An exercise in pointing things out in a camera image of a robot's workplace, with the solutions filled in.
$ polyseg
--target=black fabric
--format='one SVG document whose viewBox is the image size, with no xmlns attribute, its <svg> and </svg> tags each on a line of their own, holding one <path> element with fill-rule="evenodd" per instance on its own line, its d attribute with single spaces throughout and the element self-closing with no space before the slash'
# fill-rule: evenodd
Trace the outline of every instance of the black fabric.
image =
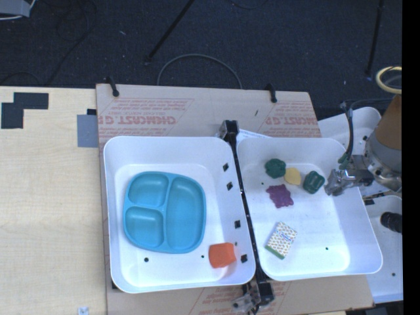
<svg viewBox="0 0 420 315">
<path fill-rule="evenodd" d="M 112 75 L 133 85 L 270 83 L 308 92 L 318 119 L 342 113 L 345 99 L 390 97 L 365 73 L 380 0 L 195 0 L 145 64 L 188 1 L 38 0 L 29 18 L 0 21 L 0 82 L 94 88 Z M 402 66 L 402 0 L 384 0 L 380 12 L 372 75 Z"/>
</svg>

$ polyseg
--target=brown object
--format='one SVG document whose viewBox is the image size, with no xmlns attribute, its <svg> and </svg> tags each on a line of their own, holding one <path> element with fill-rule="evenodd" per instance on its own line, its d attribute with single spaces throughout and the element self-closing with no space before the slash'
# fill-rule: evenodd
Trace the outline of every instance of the brown object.
<svg viewBox="0 0 420 315">
<path fill-rule="evenodd" d="M 394 96 L 375 131 L 376 139 L 383 145 L 401 150 L 402 145 L 402 96 Z"/>
<path fill-rule="evenodd" d="M 213 268 L 225 267 L 236 261 L 234 244 L 220 243 L 210 245 L 209 260 Z"/>
</svg>

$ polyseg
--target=blue divided plate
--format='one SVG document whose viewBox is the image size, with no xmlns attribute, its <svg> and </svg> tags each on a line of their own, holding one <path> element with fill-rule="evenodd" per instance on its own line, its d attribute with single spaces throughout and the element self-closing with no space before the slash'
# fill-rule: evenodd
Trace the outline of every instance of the blue divided plate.
<svg viewBox="0 0 420 315">
<path fill-rule="evenodd" d="M 191 252 L 203 240 L 205 219 L 205 194 L 192 178 L 150 171 L 135 175 L 127 187 L 124 232 L 138 247 Z"/>
</svg>

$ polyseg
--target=cardboard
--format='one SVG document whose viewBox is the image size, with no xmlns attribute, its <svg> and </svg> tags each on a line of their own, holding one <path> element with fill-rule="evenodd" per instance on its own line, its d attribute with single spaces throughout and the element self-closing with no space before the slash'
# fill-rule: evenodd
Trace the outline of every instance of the cardboard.
<svg viewBox="0 0 420 315">
<path fill-rule="evenodd" d="M 108 314 L 237 314 L 232 301 L 242 295 L 241 286 L 141 294 L 112 288 L 103 147 L 117 135 L 215 136 L 227 119 L 237 120 L 240 129 L 270 137 L 321 137 L 309 94 L 277 91 L 278 102 L 272 103 L 268 91 L 116 87 L 118 97 L 112 96 L 110 85 L 96 86 Z M 258 314 L 308 314 L 373 306 L 365 276 L 271 281 L 271 284 L 275 299 Z"/>
</svg>

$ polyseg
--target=orange block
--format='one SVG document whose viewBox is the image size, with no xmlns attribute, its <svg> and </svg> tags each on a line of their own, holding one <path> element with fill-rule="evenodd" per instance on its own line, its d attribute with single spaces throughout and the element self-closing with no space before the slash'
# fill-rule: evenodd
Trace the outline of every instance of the orange block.
<svg viewBox="0 0 420 315">
<path fill-rule="evenodd" d="M 225 267 L 236 261 L 234 244 L 220 243 L 210 245 L 209 260 L 213 268 Z"/>
</svg>

